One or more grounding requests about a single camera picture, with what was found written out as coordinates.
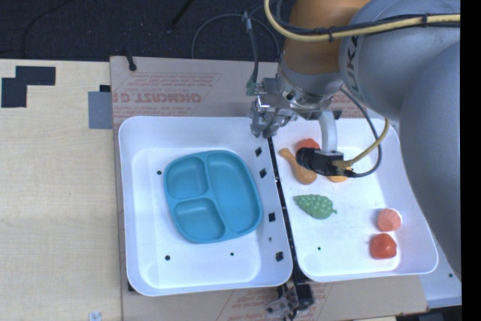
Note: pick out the white plastic tray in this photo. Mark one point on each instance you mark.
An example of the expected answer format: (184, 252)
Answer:
(345, 252)
(150, 267)

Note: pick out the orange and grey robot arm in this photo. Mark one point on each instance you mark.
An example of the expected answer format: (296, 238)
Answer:
(409, 94)

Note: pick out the brown cardboard board red print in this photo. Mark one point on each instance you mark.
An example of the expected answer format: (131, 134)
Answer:
(176, 94)

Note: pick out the blue divided plate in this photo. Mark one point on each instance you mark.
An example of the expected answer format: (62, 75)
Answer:
(221, 191)

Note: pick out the thin black and white rod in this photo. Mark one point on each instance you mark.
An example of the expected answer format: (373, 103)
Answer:
(286, 221)

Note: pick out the orange toy food piece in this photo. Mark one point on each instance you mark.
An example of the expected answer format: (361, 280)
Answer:
(338, 179)

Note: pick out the red-orange toy food piece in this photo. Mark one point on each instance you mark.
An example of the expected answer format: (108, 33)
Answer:
(307, 144)

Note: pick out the green grapes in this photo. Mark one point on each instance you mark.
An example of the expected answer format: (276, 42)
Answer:
(315, 206)

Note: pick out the black cylinder on white bracket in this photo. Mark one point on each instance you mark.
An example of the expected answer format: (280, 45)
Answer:
(319, 161)

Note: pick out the orange chicken drumstick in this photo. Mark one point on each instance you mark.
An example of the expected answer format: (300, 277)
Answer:
(302, 173)

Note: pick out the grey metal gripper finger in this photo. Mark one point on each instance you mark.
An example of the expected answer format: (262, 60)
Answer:
(257, 124)
(273, 127)

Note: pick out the red toy fruit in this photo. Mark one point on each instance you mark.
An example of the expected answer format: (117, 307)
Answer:
(382, 246)

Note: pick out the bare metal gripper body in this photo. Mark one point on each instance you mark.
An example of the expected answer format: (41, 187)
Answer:
(289, 107)

